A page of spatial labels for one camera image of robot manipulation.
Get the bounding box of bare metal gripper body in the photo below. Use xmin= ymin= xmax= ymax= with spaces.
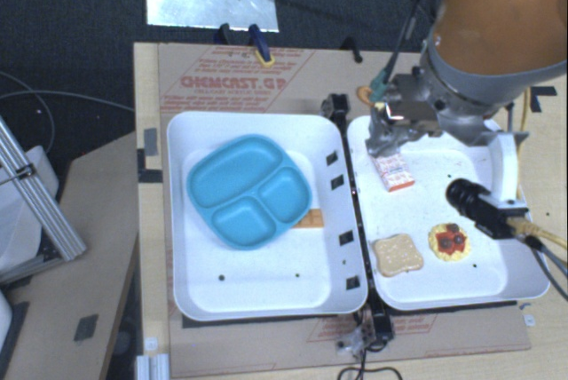
xmin=383 ymin=73 xmax=490 ymax=146

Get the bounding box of red and white packet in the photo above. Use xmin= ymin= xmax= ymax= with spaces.
xmin=371 ymin=152 xmax=416 ymax=194

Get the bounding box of thin black rod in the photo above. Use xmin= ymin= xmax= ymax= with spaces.
xmin=335 ymin=111 xmax=381 ymax=313

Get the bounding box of orange biscuit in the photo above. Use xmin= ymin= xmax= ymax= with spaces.
xmin=292 ymin=208 xmax=325 ymax=231

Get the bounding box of yellow and red toy pasta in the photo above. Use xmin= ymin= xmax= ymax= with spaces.
xmin=427 ymin=222 xmax=472 ymax=263

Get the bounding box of beige toast slice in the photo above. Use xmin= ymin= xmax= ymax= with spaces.
xmin=370 ymin=233 xmax=425 ymax=279

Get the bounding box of brown cardboard board, red print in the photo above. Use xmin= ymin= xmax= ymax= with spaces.
xmin=157 ymin=42 xmax=533 ymax=379

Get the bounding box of blue divided plate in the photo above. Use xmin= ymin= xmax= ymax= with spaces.
xmin=185 ymin=133 xmax=313 ymax=252

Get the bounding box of white plastic tray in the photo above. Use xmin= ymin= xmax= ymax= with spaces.
xmin=166 ymin=110 xmax=370 ymax=322
xmin=345 ymin=115 xmax=552 ymax=313

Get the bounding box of black block with thin wires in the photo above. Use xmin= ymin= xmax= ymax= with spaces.
xmin=366 ymin=302 xmax=397 ymax=349
xmin=320 ymin=92 xmax=352 ymax=121

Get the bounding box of black cylinder on white bracket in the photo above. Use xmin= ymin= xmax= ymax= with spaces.
xmin=445 ymin=120 xmax=531 ymax=241

